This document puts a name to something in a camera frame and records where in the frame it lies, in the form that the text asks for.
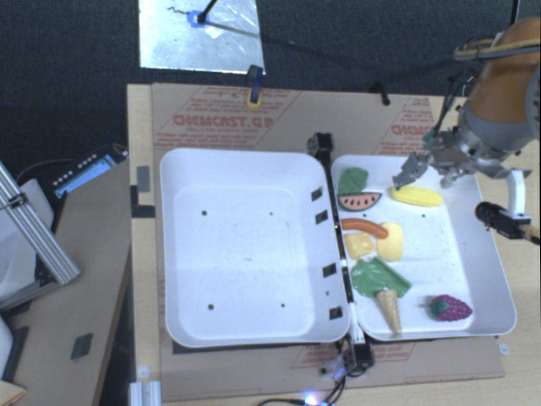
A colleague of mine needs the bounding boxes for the red watermelon slice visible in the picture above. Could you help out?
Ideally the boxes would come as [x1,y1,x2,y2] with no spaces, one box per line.
[336,191,383,212]

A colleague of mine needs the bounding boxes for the pale yellow round fruit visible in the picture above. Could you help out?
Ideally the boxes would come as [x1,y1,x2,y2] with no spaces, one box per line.
[375,222,404,263]

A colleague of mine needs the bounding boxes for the white plastic tray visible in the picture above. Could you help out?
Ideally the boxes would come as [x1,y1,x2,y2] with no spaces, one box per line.
[159,147,352,349]
[331,154,518,342]

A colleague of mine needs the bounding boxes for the yellow cheese wedge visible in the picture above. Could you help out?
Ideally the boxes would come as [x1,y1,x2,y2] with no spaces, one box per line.
[342,232,377,260]

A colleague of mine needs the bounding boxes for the brown cardboard board red print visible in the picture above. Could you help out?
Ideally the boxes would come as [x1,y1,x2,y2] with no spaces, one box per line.
[150,83,506,402]

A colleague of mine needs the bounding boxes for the yellow corn cob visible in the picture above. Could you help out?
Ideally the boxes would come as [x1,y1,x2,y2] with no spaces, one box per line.
[391,185,444,209]

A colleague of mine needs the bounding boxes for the large green lettuce leaf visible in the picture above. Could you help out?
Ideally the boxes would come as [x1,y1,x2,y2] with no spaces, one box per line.
[350,256,413,300]

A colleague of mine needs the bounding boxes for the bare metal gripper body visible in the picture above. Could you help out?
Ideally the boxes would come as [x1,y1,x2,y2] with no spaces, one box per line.
[427,129,507,176]

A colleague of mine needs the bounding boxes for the thin black and white rod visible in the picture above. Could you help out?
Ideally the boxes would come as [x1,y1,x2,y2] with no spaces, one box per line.
[317,150,365,346]

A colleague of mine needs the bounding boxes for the black cylinder on white bracket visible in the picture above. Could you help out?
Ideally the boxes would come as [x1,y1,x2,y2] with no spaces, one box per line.
[474,168,534,240]

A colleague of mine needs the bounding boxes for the purple grapes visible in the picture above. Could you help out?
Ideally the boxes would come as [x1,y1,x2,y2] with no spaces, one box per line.
[427,294,473,323]

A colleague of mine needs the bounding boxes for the tan ice cream cone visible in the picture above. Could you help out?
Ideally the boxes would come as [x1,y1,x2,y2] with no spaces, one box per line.
[375,288,402,337]

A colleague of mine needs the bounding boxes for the orange sausage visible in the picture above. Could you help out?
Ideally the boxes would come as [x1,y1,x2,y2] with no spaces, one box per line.
[341,217,389,240]

